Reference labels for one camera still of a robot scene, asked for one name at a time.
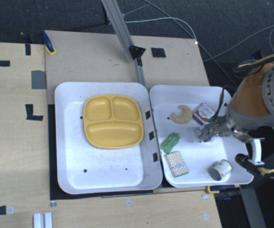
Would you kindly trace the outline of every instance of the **hole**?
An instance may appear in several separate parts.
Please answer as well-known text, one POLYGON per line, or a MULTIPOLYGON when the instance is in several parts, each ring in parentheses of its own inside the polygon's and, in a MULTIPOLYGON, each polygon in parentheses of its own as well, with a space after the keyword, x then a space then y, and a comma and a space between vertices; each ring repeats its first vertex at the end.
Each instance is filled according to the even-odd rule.
POLYGON ((151 112, 150 111, 147 111, 146 112, 146 119, 149 119, 151 117, 151 112))
POLYGON ((151 141, 152 139, 154 139, 154 132, 150 132, 150 133, 148 134, 148 137, 149 137, 150 141, 151 141))
POLYGON ((158 161, 158 155, 157 155, 157 153, 154 153, 153 154, 153 162, 156 162, 156 161, 158 161))

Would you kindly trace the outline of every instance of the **wooden table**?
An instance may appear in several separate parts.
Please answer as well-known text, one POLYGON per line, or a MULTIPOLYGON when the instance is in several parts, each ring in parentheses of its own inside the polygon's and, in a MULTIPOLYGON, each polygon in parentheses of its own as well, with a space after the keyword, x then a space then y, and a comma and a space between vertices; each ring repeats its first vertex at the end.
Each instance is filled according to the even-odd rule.
MULTIPOLYGON (((0 206, 14 208, 12 214, 0 215, 0 228, 32 227, 33 214, 45 212, 52 212, 55 228, 221 227, 214 196, 203 188, 56 200, 52 208, 48 91, 33 89, 31 84, 32 71, 47 71, 45 48, 31 44, 27 56, 24 44, 0 43, 0 60, 10 61, 9 67, 0 66, 0 206), (33 114, 42 115, 43 120, 26 120, 26 104, 33 104, 33 114)), ((202 84, 208 85, 207 78, 203 79, 202 84)))

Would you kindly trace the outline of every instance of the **patterned box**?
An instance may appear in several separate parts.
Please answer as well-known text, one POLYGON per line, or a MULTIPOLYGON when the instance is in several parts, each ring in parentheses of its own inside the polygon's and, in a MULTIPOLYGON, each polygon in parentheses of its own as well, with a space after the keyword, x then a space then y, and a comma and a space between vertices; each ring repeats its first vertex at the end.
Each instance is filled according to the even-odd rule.
POLYGON ((189 169, 179 151, 167 154, 165 158, 173 177, 179 177, 189 173, 189 169))

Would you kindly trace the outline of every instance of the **yellow plate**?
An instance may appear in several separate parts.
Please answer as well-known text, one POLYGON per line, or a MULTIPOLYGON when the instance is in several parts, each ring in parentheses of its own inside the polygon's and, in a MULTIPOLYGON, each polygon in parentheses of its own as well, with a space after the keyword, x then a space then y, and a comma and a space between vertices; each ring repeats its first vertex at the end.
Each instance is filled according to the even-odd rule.
POLYGON ((143 138, 139 106, 125 95, 97 95, 89 98, 84 105, 83 122, 86 138, 98 148, 132 147, 143 138))

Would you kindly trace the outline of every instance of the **can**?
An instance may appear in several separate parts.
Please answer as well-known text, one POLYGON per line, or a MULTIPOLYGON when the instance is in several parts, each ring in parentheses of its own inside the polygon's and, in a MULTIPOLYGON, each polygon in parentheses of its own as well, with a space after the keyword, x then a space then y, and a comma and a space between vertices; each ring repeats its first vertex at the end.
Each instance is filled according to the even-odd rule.
POLYGON ((227 160, 221 160, 212 165, 209 170, 210 176, 217 181, 220 181, 223 177, 232 171, 232 167, 227 160))

